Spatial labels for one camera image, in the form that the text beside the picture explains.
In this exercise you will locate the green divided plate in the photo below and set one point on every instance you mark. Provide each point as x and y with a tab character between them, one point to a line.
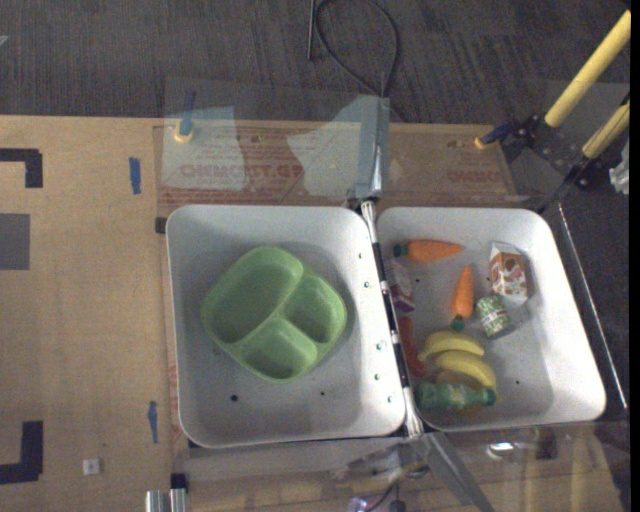
265	290

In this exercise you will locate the purple and white packet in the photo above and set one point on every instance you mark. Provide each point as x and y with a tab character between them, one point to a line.
401	290

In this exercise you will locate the orange carrot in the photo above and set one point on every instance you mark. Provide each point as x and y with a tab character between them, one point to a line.
432	250
463	295

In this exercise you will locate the red sausage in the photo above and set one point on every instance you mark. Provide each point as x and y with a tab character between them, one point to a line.
411	350

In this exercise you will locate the brown cardboard board red print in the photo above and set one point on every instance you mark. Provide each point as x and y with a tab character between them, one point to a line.
430	165

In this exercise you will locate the yellow banana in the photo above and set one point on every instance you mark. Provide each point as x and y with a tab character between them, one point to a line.
450	342
470	364

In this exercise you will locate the white plastic tray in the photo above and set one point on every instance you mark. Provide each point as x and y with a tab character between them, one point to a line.
550	360
280	415

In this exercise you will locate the green and white can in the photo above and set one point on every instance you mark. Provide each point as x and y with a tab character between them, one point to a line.
494	316

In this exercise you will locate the orange and white carton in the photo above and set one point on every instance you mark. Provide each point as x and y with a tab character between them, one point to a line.
507	272

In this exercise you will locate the green bottle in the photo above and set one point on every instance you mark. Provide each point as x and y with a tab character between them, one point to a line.
450	396

